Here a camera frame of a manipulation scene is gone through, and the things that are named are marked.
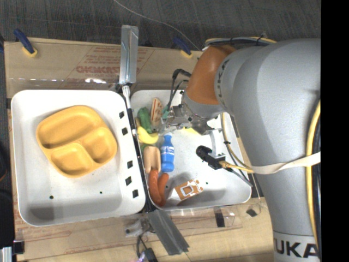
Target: blue clamp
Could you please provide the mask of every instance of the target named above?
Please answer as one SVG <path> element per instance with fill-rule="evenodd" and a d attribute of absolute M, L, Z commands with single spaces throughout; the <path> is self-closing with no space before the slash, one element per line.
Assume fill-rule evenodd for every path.
<path fill-rule="evenodd" d="M 20 31 L 19 29 L 15 29 L 13 31 L 16 38 L 22 43 L 23 51 L 30 57 L 34 57 L 37 55 L 38 51 L 32 46 L 31 42 L 28 40 L 27 36 Z"/>
<path fill-rule="evenodd" d="M 191 51 L 190 51 L 188 45 L 183 40 L 181 40 L 177 37 L 174 37 L 173 43 L 180 47 L 180 49 L 182 50 L 183 55 L 185 57 L 188 57 L 188 58 L 192 57 L 192 54 L 191 54 Z"/>

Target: beige strap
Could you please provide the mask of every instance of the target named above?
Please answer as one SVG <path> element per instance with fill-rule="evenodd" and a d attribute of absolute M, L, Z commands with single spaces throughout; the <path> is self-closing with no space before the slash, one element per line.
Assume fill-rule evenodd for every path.
<path fill-rule="evenodd" d="M 268 174 L 274 174 L 276 172 L 282 171 L 287 168 L 313 166 L 320 162 L 321 162 L 321 151 L 303 158 L 299 158 L 291 162 L 277 163 L 277 164 L 266 165 L 266 166 L 252 166 L 252 169 L 256 174 L 268 175 Z"/>

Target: blue bottle label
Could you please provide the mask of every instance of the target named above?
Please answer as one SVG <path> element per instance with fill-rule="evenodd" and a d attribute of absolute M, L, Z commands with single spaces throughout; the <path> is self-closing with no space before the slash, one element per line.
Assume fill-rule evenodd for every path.
<path fill-rule="evenodd" d="M 162 146 L 161 154 L 175 155 L 175 148 L 173 146 Z"/>

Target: yellow plastic plate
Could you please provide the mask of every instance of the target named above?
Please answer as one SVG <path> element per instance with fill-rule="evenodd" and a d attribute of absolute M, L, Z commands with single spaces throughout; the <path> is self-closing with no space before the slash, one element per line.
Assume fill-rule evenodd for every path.
<path fill-rule="evenodd" d="M 81 177 L 109 162 L 118 146 L 98 113 L 78 105 L 41 121 L 37 141 L 51 164 L 66 177 Z"/>

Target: white bin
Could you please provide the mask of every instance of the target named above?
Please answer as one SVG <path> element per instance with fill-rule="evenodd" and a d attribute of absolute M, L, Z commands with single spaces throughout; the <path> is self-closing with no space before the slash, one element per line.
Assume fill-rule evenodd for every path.
<path fill-rule="evenodd" d="M 152 97 L 165 102 L 169 92 L 136 92 L 131 98 L 134 115 L 143 106 L 150 108 Z M 179 101 L 177 94 L 173 104 Z M 90 106 L 97 111 L 115 135 L 118 152 L 112 161 L 92 173 L 67 178 L 48 161 L 36 141 L 35 131 L 43 119 L 74 105 Z M 25 90 L 13 96 L 11 110 L 18 205 L 25 222 L 33 226 L 55 225 L 126 216 L 142 210 L 148 193 L 143 185 L 146 180 L 141 176 L 127 109 L 119 94 L 112 91 Z M 122 133 L 123 128 L 128 130 L 126 135 Z M 209 136 L 179 130 L 173 135 L 172 142 L 176 168 L 170 173 L 166 193 L 189 178 L 198 178 L 204 192 L 178 206 L 165 205 L 163 209 L 233 205 L 250 198 L 251 188 L 239 177 L 224 169 L 215 171 L 196 156 L 199 145 L 210 147 Z"/>

